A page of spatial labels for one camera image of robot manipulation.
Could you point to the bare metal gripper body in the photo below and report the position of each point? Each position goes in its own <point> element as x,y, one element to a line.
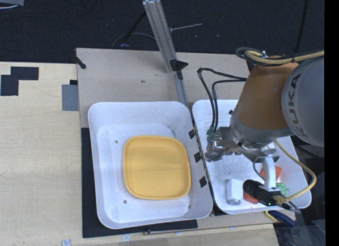
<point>228,141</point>

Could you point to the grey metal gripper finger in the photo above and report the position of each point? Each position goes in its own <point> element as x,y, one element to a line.
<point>209,153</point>
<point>220,155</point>

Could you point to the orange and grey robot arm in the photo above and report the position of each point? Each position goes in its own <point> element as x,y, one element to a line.
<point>267,99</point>

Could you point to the white plastic tray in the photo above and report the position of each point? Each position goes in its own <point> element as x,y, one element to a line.
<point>233,165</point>
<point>111,160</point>

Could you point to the white bottle with grey cap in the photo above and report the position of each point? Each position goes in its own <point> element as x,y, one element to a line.
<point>234,188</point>

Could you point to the orange carrot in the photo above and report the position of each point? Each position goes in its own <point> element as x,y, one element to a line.
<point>249,198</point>

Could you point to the yellow divided plate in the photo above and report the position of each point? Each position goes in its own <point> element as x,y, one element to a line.
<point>156,167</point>

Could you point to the green grapes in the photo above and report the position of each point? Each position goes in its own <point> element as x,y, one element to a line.
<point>283,188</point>

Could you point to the pale wood board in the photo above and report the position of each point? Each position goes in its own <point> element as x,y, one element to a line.
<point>127,81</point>

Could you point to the black cylinder on white bracket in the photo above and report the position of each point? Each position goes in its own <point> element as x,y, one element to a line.
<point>268,171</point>

